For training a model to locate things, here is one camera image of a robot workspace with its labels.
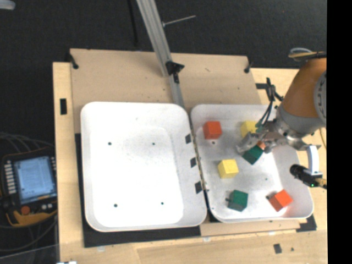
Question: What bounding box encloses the thin black and white rod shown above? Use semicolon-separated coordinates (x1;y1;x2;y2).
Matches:
189;116;208;194

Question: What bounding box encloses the white plastic tray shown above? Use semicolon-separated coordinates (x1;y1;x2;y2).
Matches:
80;101;208;233
190;103;315;224

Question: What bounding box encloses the black cylinder on white bracket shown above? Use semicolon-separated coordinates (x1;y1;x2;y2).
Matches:
289;144;324;188

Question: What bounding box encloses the brown cardboard board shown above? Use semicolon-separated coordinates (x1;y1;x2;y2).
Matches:
69;47;309;238

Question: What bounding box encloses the green cube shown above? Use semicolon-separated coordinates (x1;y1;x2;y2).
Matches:
241;145;265;166
227;189;249;212

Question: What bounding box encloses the yellow cube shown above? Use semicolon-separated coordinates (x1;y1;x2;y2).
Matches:
217;158;239;179
240;120;259;138

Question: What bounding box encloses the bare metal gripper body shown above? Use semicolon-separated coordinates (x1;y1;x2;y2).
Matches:
256;119;311;151

